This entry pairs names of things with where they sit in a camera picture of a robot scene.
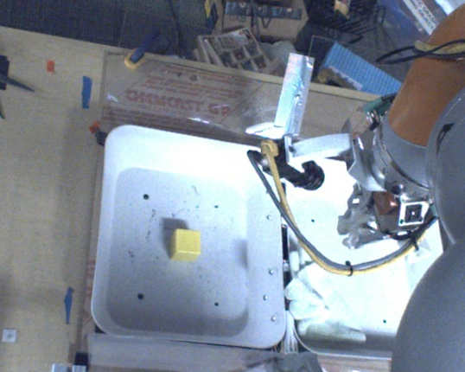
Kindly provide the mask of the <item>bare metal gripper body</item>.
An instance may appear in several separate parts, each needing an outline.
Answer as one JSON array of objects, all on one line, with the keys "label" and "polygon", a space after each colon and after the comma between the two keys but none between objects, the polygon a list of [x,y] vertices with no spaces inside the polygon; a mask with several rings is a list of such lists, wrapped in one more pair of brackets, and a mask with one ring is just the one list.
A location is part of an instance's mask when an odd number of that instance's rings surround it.
[{"label": "bare metal gripper body", "polygon": [[429,219],[432,204],[425,168],[426,149],[399,137],[365,131],[352,140],[348,173],[370,193],[379,228],[410,232]]}]

